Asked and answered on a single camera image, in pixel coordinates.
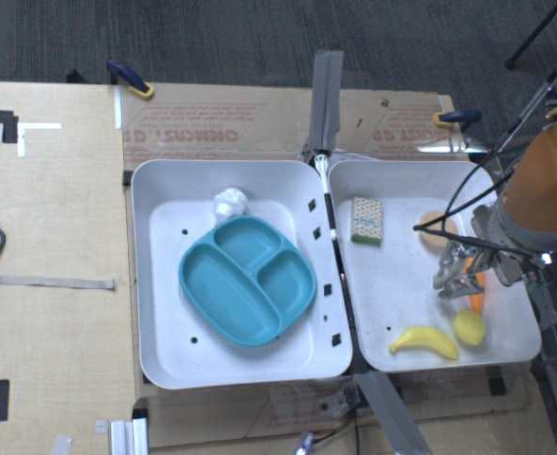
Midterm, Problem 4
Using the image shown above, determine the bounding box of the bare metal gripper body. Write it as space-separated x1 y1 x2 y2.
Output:
470 203 544 287

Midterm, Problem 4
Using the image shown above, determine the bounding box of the tan round biscuit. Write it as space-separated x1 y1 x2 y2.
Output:
418 209 460 251

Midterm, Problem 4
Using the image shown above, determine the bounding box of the blue divided plate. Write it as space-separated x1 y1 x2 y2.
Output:
177 214 318 349

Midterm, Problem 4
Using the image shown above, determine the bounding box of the white lumpy toy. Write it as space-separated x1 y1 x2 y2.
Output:
211 187 250 226

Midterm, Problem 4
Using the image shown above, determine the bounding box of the brown cardboard board red print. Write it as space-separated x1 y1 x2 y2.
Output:
120 81 557 450

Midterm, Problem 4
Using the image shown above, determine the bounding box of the yellow banana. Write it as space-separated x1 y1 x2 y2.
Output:
387 325 460 362

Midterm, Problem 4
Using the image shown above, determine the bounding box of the yellow lemon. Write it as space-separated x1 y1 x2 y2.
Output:
452 308 487 347

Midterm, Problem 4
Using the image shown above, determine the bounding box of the thin black and white rod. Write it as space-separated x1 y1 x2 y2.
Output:
313 153 359 350

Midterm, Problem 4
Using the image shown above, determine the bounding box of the white plastic tray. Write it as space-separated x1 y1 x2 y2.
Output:
130 158 354 391
328 159 544 374

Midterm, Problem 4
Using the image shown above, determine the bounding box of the orange carrot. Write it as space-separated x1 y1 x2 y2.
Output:
462 256 487 315

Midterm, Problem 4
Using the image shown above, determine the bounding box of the green and white carton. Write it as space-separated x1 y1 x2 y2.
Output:
350 196 385 246

